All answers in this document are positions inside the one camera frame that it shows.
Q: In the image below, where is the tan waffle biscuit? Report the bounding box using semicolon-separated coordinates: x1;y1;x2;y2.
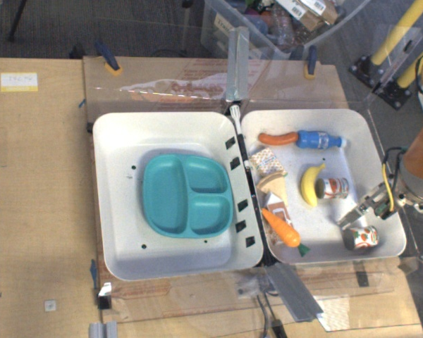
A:
249;146;288;177

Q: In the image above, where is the clear plastic storage bin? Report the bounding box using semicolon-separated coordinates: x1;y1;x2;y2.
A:
200;0;375;61

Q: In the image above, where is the orange sausage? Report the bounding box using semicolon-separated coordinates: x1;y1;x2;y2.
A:
257;131;300;146

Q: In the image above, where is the small can red white label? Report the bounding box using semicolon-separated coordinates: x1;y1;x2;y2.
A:
342;225;379;251
315;177;350;200

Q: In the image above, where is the blue bottle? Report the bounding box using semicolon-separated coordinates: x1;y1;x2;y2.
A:
295;130;348;151

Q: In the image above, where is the yellow banana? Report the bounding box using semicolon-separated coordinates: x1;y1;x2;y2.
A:
300;163;327;208

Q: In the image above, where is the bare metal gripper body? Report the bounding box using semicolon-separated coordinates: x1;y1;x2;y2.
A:
359;181;423;221

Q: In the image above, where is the yellow post black base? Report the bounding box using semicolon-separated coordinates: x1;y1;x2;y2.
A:
372;46;423;111
348;0;423;88

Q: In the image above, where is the brown and white carton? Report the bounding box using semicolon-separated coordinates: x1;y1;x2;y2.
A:
264;192;294;246

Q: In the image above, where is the brown cardboard board red print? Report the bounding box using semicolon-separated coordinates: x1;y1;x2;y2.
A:
82;55;423;334

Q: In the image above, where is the orange carrot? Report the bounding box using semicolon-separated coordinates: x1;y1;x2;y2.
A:
261;208;312;258

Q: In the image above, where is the teal divided plate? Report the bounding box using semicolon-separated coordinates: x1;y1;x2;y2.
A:
142;153;234;239

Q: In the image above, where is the white plastic tray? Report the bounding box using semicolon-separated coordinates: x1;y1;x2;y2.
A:
92;111;264;282
240;108;407;265

